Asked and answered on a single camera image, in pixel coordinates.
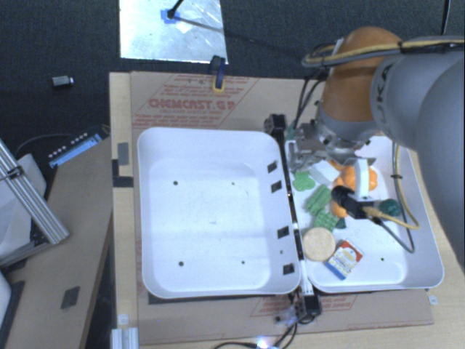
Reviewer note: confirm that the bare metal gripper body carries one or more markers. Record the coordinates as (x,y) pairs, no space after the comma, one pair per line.
(319,147)

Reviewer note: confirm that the dull grey metal gripper finger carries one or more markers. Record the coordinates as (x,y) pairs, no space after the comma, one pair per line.
(298,158)

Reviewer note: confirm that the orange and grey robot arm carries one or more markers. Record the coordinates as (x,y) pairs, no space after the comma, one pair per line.
(410,96)

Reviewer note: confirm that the green clover-shaped toy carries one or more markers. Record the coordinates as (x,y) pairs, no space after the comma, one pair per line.
(303,182)

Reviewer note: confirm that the orange toy fruit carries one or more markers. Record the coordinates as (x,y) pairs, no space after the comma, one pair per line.
(338,210)
(348,177)

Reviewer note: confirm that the green ribbed toy vegetable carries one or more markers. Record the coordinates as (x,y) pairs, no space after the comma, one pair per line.
(319,199)

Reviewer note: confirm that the thin black and white rod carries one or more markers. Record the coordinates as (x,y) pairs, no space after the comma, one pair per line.
(292,209)

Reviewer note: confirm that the green waffle-patterned toy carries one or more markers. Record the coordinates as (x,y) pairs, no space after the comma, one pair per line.
(327,221)

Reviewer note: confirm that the small dark green toy piece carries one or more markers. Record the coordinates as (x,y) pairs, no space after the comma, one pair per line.
(341,223)

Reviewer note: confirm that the round yellow biscuit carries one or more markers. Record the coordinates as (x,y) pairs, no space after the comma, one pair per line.
(319,244)

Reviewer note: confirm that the dark green broccoli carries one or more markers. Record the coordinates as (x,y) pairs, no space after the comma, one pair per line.
(390,206)

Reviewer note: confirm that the white plastic tray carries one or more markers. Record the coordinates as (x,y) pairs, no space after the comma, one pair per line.
(210,216)
(378,260)

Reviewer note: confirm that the brown cardboard board red print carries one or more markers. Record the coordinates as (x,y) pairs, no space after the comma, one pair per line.
(203,104)

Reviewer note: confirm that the red blue yellow carton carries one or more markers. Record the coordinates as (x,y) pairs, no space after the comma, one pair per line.
(344,259)

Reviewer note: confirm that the small black metal block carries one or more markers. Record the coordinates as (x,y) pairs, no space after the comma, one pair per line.
(61,81)

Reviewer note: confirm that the black cylinder on white bracket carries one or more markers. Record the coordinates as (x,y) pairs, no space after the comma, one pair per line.
(348,202)

